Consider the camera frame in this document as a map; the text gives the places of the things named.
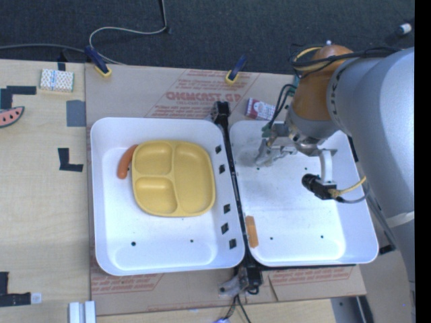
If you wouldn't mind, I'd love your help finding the yellow divided plate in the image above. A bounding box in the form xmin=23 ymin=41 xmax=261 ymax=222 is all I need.
xmin=131 ymin=139 xmax=217 ymax=218

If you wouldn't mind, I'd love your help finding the orange sausage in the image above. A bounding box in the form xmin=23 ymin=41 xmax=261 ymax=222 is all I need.
xmin=117 ymin=143 xmax=139 ymax=180

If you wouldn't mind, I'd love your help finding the black cylinder on white bracket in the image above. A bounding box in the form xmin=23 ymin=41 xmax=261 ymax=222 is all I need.
xmin=301 ymin=149 xmax=339 ymax=201

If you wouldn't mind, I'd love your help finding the brown cardboard board red print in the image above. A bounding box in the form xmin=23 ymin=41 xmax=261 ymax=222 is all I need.
xmin=84 ymin=62 xmax=368 ymax=316

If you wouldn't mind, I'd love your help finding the red watermelon slice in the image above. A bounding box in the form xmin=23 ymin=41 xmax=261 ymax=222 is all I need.
xmin=0 ymin=106 xmax=26 ymax=129

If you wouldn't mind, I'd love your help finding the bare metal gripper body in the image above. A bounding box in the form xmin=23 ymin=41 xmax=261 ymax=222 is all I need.
xmin=268 ymin=121 xmax=321 ymax=157

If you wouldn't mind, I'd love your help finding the black block with thin wires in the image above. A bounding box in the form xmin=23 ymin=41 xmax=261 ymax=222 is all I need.
xmin=209 ymin=100 xmax=232 ymax=124
xmin=237 ymin=265 xmax=264 ymax=295

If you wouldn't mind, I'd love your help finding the white patterned packet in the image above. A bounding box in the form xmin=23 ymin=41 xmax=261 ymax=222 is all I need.
xmin=39 ymin=68 xmax=75 ymax=94

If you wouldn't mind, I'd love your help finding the red and white carton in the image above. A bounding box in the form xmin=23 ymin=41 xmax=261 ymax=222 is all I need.
xmin=244 ymin=97 xmax=277 ymax=122

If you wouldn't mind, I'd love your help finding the thin black and white rod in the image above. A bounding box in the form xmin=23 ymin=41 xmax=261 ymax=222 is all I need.
xmin=218 ymin=121 xmax=257 ymax=298

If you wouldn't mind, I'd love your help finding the white plastic tray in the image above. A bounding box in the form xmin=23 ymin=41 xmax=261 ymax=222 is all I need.
xmin=90 ymin=116 xmax=246 ymax=277
xmin=229 ymin=119 xmax=380 ymax=268

